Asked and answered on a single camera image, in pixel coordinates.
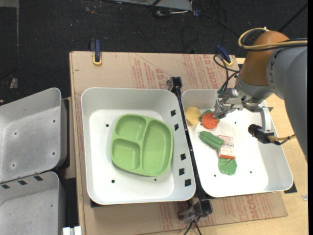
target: blue clamp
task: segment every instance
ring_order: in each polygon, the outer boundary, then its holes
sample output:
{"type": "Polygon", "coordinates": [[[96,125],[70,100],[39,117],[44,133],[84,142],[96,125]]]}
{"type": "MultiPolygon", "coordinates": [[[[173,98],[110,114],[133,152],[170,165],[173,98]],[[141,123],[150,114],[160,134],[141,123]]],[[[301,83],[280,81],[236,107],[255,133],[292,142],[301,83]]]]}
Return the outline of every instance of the blue clamp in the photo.
{"type": "Polygon", "coordinates": [[[199,16],[199,10],[194,10],[194,16],[198,17],[199,16]]]}
{"type": "Polygon", "coordinates": [[[224,59],[225,63],[228,66],[231,66],[233,64],[233,61],[230,59],[230,56],[228,55],[227,51],[223,47],[217,45],[215,47],[215,51],[224,59]]]}
{"type": "Polygon", "coordinates": [[[95,41],[95,54],[93,55],[93,64],[101,65],[101,52],[100,52],[100,40],[95,41]]]}

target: green divided tray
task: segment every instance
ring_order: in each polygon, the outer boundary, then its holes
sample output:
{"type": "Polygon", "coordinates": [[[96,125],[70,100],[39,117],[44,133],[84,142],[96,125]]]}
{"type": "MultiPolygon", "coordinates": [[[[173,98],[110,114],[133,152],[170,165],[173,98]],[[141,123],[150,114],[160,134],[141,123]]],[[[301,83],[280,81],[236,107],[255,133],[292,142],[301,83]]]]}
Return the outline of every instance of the green divided tray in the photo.
{"type": "Polygon", "coordinates": [[[118,168],[144,176],[159,176],[171,165],[173,133],[158,119],[125,114],[117,120],[111,140],[111,159],[118,168]]]}

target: white tray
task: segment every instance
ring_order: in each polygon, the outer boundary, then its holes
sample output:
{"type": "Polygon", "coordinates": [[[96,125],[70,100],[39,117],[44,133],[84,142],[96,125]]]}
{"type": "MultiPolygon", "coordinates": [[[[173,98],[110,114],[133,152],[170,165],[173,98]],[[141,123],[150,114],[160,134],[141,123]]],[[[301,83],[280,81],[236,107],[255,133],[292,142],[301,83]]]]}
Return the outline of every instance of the white tray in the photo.
{"type": "Polygon", "coordinates": [[[67,113],[51,88],[0,106],[0,183],[59,167],[67,156],[67,113]]]}
{"type": "Polygon", "coordinates": [[[0,185],[0,234],[61,235],[65,219],[66,196],[54,172],[0,185]]]}
{"type": "Polygon", "coordinates": [[[153,89],[90,88],[84,91],[81,100],[87,190],[95,203],[169,202],[193,197],[194,173],[179,103],[173,93],[153,89]],[[112,131],[116,120],[128,113],[157,118],[172,128],[174,151],[165,174],[146,177],[113,165],[110,157],[112,131]]]}
{"type": "MultiPolygon", "coordinates": [[[[205,110],[213,111],[217,96],[217,90],[188,90],[182,95],[182,104],[185,110],[196,106],[201,113],[205,110]]],[[[220,119],[214,130],[205,129],[200,123],[188,127],[201,186],[210,196],[273,192],[287,190],[292,186],[293,178],[283,148],[257,141],[248,132],[251,124],[262,125],[261,115],[243,109],[220,119]],[[200,140],[200,131],[233,137],[238,165],[234,175],[220,173],[218,152],[200,140]]]]}

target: red toy vegetable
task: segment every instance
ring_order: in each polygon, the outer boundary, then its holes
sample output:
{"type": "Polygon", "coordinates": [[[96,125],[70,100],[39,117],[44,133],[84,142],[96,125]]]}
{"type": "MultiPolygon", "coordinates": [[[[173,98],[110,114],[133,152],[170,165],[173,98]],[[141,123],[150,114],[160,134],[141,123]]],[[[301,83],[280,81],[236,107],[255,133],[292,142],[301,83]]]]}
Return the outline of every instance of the red toy vegetable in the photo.
{"type": "Polygon", "coordinates": [[[214,129],[218,124],[218,119],[213,116],[213,113],[205,113],[201,117],[201,122],[204,128],[214,129]]]}

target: toy lemon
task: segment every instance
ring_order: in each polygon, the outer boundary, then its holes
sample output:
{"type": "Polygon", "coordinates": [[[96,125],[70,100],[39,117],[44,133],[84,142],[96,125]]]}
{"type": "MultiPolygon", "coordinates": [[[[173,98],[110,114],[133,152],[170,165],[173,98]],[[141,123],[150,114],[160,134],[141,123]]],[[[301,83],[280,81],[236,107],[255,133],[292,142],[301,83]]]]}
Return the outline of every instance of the toy lemon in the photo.
{"type": "Polygon", "coordinates": [[[196,106],[191,106],[185,111],[185,117],[188,126],[195,126],[199,122],[201,116],[200,110],[196,106]]]}

